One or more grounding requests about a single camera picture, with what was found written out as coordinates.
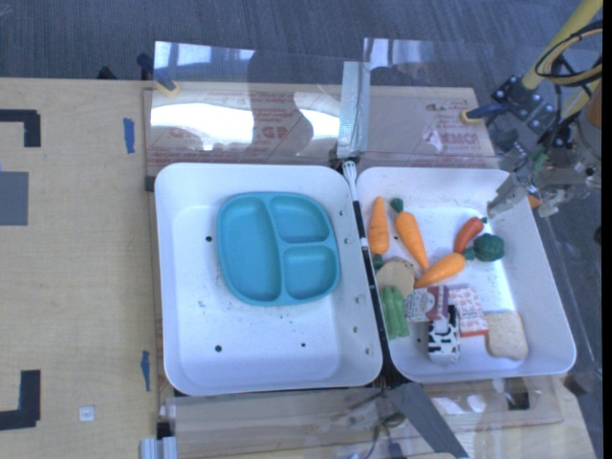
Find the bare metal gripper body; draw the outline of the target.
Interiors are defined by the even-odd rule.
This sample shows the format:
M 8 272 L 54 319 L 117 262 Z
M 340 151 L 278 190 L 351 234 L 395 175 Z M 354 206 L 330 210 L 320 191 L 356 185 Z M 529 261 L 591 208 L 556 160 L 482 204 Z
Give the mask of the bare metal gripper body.
M 599 189 L 599 166 L 594 163 L 553 162 L 550 159 L 526 160 L 518 170 L 518 190 L 522 195 L 551 198 L 561 191 L 563 196 L 584 197 Z

